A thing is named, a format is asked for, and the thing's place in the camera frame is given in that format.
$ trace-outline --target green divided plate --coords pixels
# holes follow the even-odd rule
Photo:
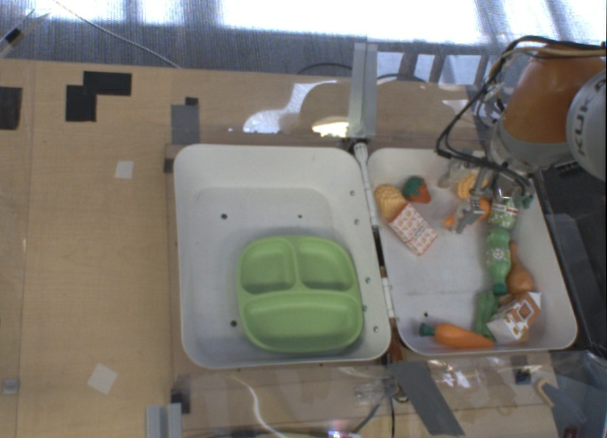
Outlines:
[[[238,306],[248,339],[270,352],[336,351],[362,331],[354,264],[330,239],[275,236],[249,244],[238,261]]]

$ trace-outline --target green bottle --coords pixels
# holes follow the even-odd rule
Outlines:
[[[493,280],[493,294],[507,293],[506,276],[510,271],[510,233],[504,228],[491,228],[487,236],[487,269]]]

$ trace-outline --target white tray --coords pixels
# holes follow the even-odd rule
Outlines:
[[[196,364],[235,368],[372,360],[390,343],[359,165],[342,150],[193,145],[175,160],[182,340]],[[239,323],[238,256],[251,241],[309,234],[332,238],[353,258],[364,326],[332,355],[261,350]]]
[[[447,165],[448,161],[433,151],[415,149],[378,150],[368,165],[374,188],[384,183],[401,187],[410,176],[420,175],[430,189],[430,204],[414,204],[438,232],[438,238],[424,255],[415,256],[387,224],[382,223],[380,229],[398,331],[412,350],[425,356],[479,353],[443,347],[432,338],[420,337],[418,330],[422,321],[471,328],[475,297],[479,291],[490,289],[484,266],[487,224],[478,222],[462,234],[443,227],[444,219],[458,203],[451,189],[437,187]],[[512,239],[518,243],[521,261],[542,292],[542,313],[532,326],[527,343],[498,345],[491,352],[564,349],[575,340],[578,326],[537,200],[521,212]]]

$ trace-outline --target wooden table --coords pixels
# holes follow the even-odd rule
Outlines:
[[[131,73],[132,93],[97,96],[96,122],[66,122],[66,87],[82,85],[84,71]],[[294,102],[294,86],[311,83],[318,85]],[[336,146],[310,126],[346,115],[347,80],[4,60],[0,86],[23,88],[19,128],[0,130],[0,379],[21,385],[0,395],[0,436],[143,436],[145,407],[166,405],[181,375],[193,396],[186,436],[259,426],[251,390],[269,423],[338,417],[338,426],[366,414],[354,389],[373,381],[377,367],[209,372],[185,357],[175,312],[172,319],[175,235],[164,173],[171,106],[198,98],[203,142]],[[459,86],[381,85],[370,148],[431,147],[465,97]],[[243,132],[268,110],[285,112],[281,133]],[[473,124],[456,136],[474,140]],[[119,162],[132,162],[131,177],[116,177]],[[550,378],[547,355],[531,361]],[[116,373],[108,393],[88,384],[99,364]],[[548,407],[511,382],[502,375],[476,392],[445,388],[467,436],[552,435]],[[411,405],[396,413],[397,436],[427,436]],[[365,436],[389,436],[388,408],[377,416]]]

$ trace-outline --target white paper square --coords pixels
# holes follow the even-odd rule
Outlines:
[[[97,364],[95,371],[88,379],[88,385],[103,394],[109,394],[117,377],[118,373],[112,371],[109,367]]]
[[[134,161],[119,161],[116,165],[116,178],[133,178]]]

